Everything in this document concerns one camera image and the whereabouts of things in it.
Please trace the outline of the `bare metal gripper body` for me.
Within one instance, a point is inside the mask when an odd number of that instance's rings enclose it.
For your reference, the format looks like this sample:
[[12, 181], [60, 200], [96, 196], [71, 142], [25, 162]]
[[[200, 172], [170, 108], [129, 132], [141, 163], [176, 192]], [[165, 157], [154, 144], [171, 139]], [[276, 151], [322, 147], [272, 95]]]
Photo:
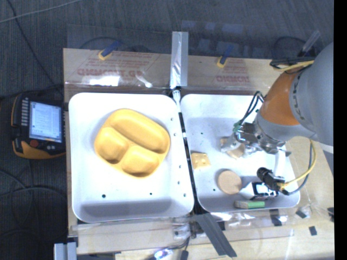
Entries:
[[234, 124], [233, 132], [239, 143], [256, 147], [257, 152], [276, 154], [285, 145], [285, 141], [274, 139], [264, 133], [256, 122], [237, 122]]

